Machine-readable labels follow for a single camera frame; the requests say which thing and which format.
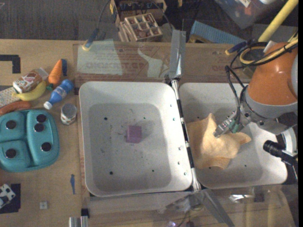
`crumpled cloth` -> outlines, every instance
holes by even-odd
[[[216,128],[212,113],[203,120],[187,123],[189,143],[198,169],[213,166],[226,169],[230,159],[237,156],[240,146],[251,141],[242,132],[227,133],[216,138],[213,135]]]

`metal bracket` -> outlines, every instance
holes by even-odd
[[[13,74],[21,73],[21,59],[18,55],[0,55],[0,61],[11,61]]]
[[[185,60],[186,32],[174,29],[171,38],[170,62],[168,77],[179,79],[182,76],[182,69]]]
[[[286,149],[282,150],[284,153],[295,157],[298,155],[297,139],[293,128],[290,128],[282,133],[286,145]]]
[[[88,216],[70,217],[69,219],[69,227],[88,227]]]

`wooden board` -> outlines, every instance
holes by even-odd
[[[21,57],[21,74],[38,67],[43,67],[50,72],[59,59],[66,59],[68,78],[74,80],[73,47],[80,43],[76,41],[0,40],[0,51],[1,54],[18,54]],[[212,78],[214,75],[212,72],[219,73],[218,78],[222,78],[224,71],[218,68],[218,64],[222,64],[220,62],[224,60],[225,56],[220,59],[220,57],[216,57],[216,54],[223,56],[227,46],[204,44],[198,47],[196,54],[192,54],[192,61],[198,60],[198,64],[204,68],[187,70],[186,74],[190,76],[188,80],[199,81],[208,77]],[[11,85],[12,81],[20,76],[20,74],[11,73],[10,62],[0,62],[0,71],[0,85]],[[45,92],[40,99],[33,101],[33,107],[43,108],[43,103],[49,98],[49,95],[50,92]],[[79,105],[77,96],[70,93],[64,101],[54,105],[49,111],[54,116],[59,131],[61,152],[58,160],[47,168],[31,172],[8,173],[0,170],[0,185],[4,183],[21,184],[21,209],[18,213],[0,214],[0,226],[65,227],[68,226],[69,217],[80,217],[81,208],[87,206],[89,193],[82,185],[83,175],[80,170],[80,166],[83,164],[83,159],[80,158],[81,128],[78,127],[80,119],[78,118],[74,124],[69,126],[61,124],[59,115],[64,103]],[[70,183],[71,175],[75,177],[75,194],[73,194]],[[232,208],[230,208],[230,204],[224,204],[223,207],[228,211],[236,226],[295,226],[285,197],[279,194],[279,189],[276,191],[278,193],[271,196],[278,194],[278,199],[281,199],[280,205],[276,203],[272,205],[273,203],[269,202],[268,205],[263,204],[261,207],[255,203],[233,205]],[[41,201],[48,201],[47,210],[39,209]],[[212,227],[226,226],[218,224],[205,209],[191,211],[190,216],[196,226],[205,224]],[[179,224],[183,217],[184,214],[180,212],[171,212],[168,215],[156,211],[106,215],[100,213],[91,216],[89,227],[165,227],[169,220],[174,220]]]

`toy carrot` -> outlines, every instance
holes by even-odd
[[[48,82],[50,83],[50,85],[47,86],[48,90],[52,90],[54,85],[60,83],[63,64],[66,64],[66,60],[60,59],[53,67],[53,70],[48,76]]]

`blue bottle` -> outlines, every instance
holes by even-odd
[[[44,108],[51,109],[55,103],[62,101],[73,88],[74,84],[70,80],[63,80],[62,83],[52,91],[50,99],[44,103]]]

